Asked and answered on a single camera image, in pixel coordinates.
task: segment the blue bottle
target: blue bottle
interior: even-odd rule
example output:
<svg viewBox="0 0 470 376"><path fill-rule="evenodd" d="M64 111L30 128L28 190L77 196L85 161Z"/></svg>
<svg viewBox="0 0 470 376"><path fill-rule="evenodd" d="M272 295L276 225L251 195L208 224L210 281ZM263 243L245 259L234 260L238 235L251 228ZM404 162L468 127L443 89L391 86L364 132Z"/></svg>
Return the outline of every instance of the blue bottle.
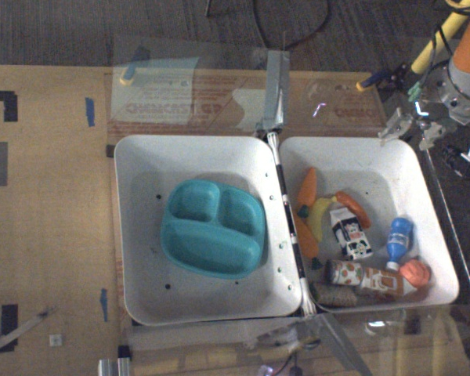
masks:
<svg viewBox="0 0 470 376"><path fill-rule="evenodd" d="M393 219L388 242L386 244L386 250L389 253L389 260L386 263L387 270L392 272L399 271L400 259L407 252L412 229L413 223L409 220L403 217Z"/></svg>

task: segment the teal bowl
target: teal bowl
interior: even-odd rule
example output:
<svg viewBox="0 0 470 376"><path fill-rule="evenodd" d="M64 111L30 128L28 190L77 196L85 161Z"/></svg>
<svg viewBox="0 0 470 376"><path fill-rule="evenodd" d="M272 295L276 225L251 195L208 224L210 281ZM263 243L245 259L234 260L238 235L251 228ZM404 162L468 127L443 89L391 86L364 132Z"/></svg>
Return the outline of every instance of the teal bowl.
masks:
<svg viewBox="0 0 470 376"><path fill-rule="evenodd" d="M246 277L258 267L265 235L265 212L259 200L205 179L176 186L161 224L161 246L170 261L224 279Z"/></svg>

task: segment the transparent plastic sheet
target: transparent plastic sheet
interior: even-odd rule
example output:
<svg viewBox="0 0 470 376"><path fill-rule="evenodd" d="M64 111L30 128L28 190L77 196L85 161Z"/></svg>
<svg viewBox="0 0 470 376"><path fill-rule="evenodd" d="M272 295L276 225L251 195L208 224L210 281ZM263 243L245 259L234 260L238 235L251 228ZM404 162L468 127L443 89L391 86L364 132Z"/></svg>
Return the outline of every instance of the transparent plastic sheet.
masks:
<svg viewBox="0 0 470 376"><path fill-rule="evenodd" d="M266 49L117 36L108 142L132 134L251 135L262 119Z"/></svg>

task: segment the white bin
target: white bin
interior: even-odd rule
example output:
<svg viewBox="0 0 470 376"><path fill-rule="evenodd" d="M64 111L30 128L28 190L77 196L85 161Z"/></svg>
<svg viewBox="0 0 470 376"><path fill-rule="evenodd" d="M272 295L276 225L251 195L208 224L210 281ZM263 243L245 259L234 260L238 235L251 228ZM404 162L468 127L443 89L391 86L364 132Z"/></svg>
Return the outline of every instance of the white bin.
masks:
<svg viewBox="0 0 470 376"><path fill-rule="evenodd" d="M385 242L397 215L414 221L407 257L419 256L432 270L428 294L379 303L360 301L341 312L396 309L451 303L458 294L453 264L414 151L379 139L290 138L280 147L287 191L294 204L306 170L319 176L319 194L344 190L367 210L367 237L383 267ZM124 297L132 318L160 326L206 320L288 316L302 301L277 171L271 149L261 140L230 136L129 136L115 150L124 266ZM266 246L256 271L241 280L206 277L179 268L165 257L159 234L164 207L186 179L229 183L257 197L267 220ZM332 233L324 228L320 259L339 259Z"/></svg>

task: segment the yellow tube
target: yellow tube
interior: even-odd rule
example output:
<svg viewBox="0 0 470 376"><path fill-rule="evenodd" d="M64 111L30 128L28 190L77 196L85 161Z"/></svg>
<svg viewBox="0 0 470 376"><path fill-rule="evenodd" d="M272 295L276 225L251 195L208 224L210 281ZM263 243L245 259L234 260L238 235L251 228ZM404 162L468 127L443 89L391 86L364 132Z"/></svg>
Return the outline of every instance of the yellow tube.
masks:
<svg viewBox="0 0 470 376"><path fill-rule="evenodd" d="M461 0L460 5L462 6L470 6L470 0ZM452 38L456 32L460 29L461 25L468 19L468 16L462 14L451 13L448 17L446 22L442 25L442 31L447 39ZM440 37L439 32L436 32L436 55L438 55L442 48L444 47L444 42ZM422 75L425 70L427 69L428 65L430 64L430 55L432 53L432 41L430 41L417 59L411 65L411 70L415 74Z"/></svg>

